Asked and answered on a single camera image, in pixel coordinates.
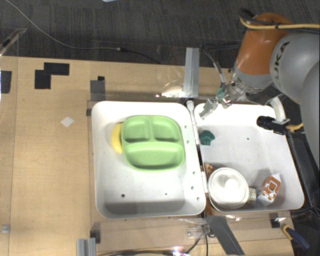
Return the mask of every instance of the green plate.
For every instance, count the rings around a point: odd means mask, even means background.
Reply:
[[[127,164],[139,171],[165,171],[185,161],[179,125],[161,115],[135,115],[122,126],[121,143]]]

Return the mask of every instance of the metal bracket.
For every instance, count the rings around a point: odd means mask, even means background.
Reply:
[[[203,111],[199,114],[201,119],[204,120],[207,116],[209,116],[213,111],[218,107],[219,102],[216,97],[213,99],[207,99],[204,106]]]
[[[204,188],[204,193],[209,193],[208,191],[208,182],[207,182],[207,175],[205,171],[201,172],[201,177],[202,177],[202,184]]]
[[[185,53],[183,97],[196,98],[199,90],[199,48],[187,48]]]
[[[96,239],[78,239],[76,241],[76,256],[96,256]]]
[[[245,255],[223,216],[209,216],[205,220],[227,255]]]

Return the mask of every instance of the cable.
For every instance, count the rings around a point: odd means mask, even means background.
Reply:
[[[122,251],[118,253],[105,253],[105,254],[99,254],[99,256],[136,256],[141,254],[159,254],[164,256],[172,256],[172,251],[157,251],[157,250],[128,250],[128,251]]]
[[[195,241],[195,243],[185,252],[186,254],[190,253],[193,248],[197,246],[199,243],[201,237]],[[170,250],[127,250],[127,251],[121,251],[118,253],[105,253],[105,254],[100,254],[99,256],[136,256],[139,254],[159,254],[159,255],[164,255],[164,256],[172,256],[173,252]]]
[[[61,42],[59,41],[58,39],[55,39],[54,37],[52,37],[51,35],[49,35],[47,32],[45,32],[43,29],[41,29],[37,24],[35,24],[27,15],[25,15],[16,5],[14,5],[12,2],[10,2],[9,0],[4,0],[6,1],[8,4],[10,4],[11,6],[13,6],[19,13],[21,13],[34,27],[36,27],[41,33],[45,34],[47,37],[49,37],[50,39],[52,39],[53,41],[65,46],[65,47],[68,47],[68,48],[71,48],[71,49],[75,49],[75,50],[115,50],[115,51],[118,51],[118,52],[124,52],[124,53],[133,53],[133,54],[138,54],[138,55],[141,55],[145,58],[148,58],[149,60],[157,63],[157,64],[161,64],[159,61],[143,54],[143,53],[140,53],[140,52],[137,52],[137,51],[134,51],[134,50],[128,50],[126,48],[123,48],[123,47],[76,47],[76,46],[72,46],[72,45],[69,45],[69,44],[66,44],[64,42]]]
[[[209,254],[208,238],[206,234],[204,235],[204,237],[205,237],[205,250],[206,250],[205,256],[208,256]]]
[[[296,130],[301,129],[303,126],[304,126],[303,123],[300,123],[300,124],[289,124],[289,125],[287,125],[285,128],[286,128],[289,132],[294,133]]]
[[[222,70],[221,70],[221,67],[220,67],[219,63],[210,54],[210,52],[207,50],[205,45],[202,46],[200,49],[212,61],[215,69],[219,72],[220,80],[221,80],[220,88],[224,88],[226,86],[226,78],[225,78],[225,75],[222,73]]]
[[[69,47],[69,48],[72,48],[72,49],[76,49],[76,50],[96,50],[96,49],[108,49],[108,50],[116,50],[116,51],[120,51],[121,48],[120,47],[94,47],[94,48],[82,48],[82,47],[75,47],[75,46],[71,46],[71,45],[68,45],[64,42],[61,42],[57,39],[55,39],[54,37],[52,37],[51,35],[49,35],[47,32],[43,31],[40,27],[38,27],[37,24],[35,24],[31,19],[28,18],[27,15],[25,15],[16,5],[14,5],[12,2],[10,2],[9,0],[4,0],[6,1],[8,4],[12,5],[15,9],[18,10],[19,13],[21,13],[33,26],[35,26],[40,32],[42,32],[43,34],[45,34],[47,37],[51,38],[53,41],[65,46],[65,47]]]
[[[232,50],[237,49],[241,44],[226,44],[226,45],[215,45],[213,43],[204,43],[200,48],[205,47],[208,51],[222,51],[222,50]]]
[[[149,60],[151,60],[151,61],[153,61],[153,62],[155,62],[157,64],[161,64],[159,61],[157,61],[157,60],[155,60],[155,59],[153,59],[153,58],[151,58],[151,57],[149,57],[149,56],[147,56],[147,55],[145,55],[145,54],[143,54],[141,52],[137,52],[137,51],[134,51],[134,50],[128,50],[128,49],[123,48],[123,47],[120,48],[120,52],[138,54],[138,55],[141,55],[143,57],[148,58]]]
[[[320,29],[320,24],[275,24],[275,25],[253,25],[245,22],[243,18],[240,17],[240,22],[245,27],[252,30],[285,30],[285,29]]]
[[[238,14],[239,14],[240,20],[242,20],[242,21],[265,25],[265,26],[270,26],[270,27],[276,26],[276,27],[274,27],[274,29],[277,29],[277,26],[292,26],[292,25],[304,26],[304,28],[320,29],[320,24],[280,24],[280,23],[276,23],[273,21],[256,20],[256,19],[254,19],[256,15],[253,14],[250,10],[248,10],[246,8],[240,8],[238,11]]]
[[[190,253],[190,252],[193,250],[193,248],[195,248],[195,247],[197,246],[197,244],[199,243],[200,239],[201,239],[201,237],[198,238],[198,239],[195,241],[195,243],[194,243],[185,253],[186,253],[186,254]]]

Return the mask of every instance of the white tray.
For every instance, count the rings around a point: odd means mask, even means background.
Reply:
[[[202,120],[199,113],[203,106],[204,104],[200,104],[194,110],[198,132],[200,134],[203,130],[208,130],[215,136],[210,146],[201,146],[205,163],[211,164],[215,169],[229,167],[239,171],[248,185],[256,189],[272,174],[279,173],[282,181],[278,195],[269,206],[257,202],[254,207],[219,210],[251,212],[301,208],[305,198],[286,137],[256,124],[259,116],[274,118],[274,110],[260,105],[234,104],[228,109],[219,105]]]
[[[111,147],[114,125],[135,115],[174,119],[182,132],[185,162],[168,171],[131,169]],[[92,109],[95,199],[109,219],[192,216],[206,205],[190,114],[178,103],[102,101]]]

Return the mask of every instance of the wooden table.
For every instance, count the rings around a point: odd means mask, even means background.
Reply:
[[[44,62],[70,64],[68,76],[51,77],[50,90],[34,88],[35,70],[43,70]],[[146,91],[156,95],[183,83],[184,67],[28,57],[2,57],[0,66],[12,71],[11,83],[17,84],[17,91],[13,86],[1,95],[2,105],[12,107],[0,112],[0,225],[10,224],[10,232],[0,234],[0,255],[75,256],[77,239],[88,239],[91,229],[90,80],[103,76],[108,92],[128,98]],[[220,83],[217,72],[201,68],[199,77],[199,93],[213,95]],[[69,127],[61,124],[66,117],[74,120]],[[14,124],[15,133],[9,129]],[[293,226],[288,212],[279,216]],[[230,224],[246,255],[293,255],[290,241],[271,228],[268,215],[253,217]],[[184,243],[193,243],[180,235]],[[139,236],[129,239],[137,248],[145,243]],[[209,255],[225,255],[216,238],[209,243]],[[202,241],[192,255],[205,250]]]

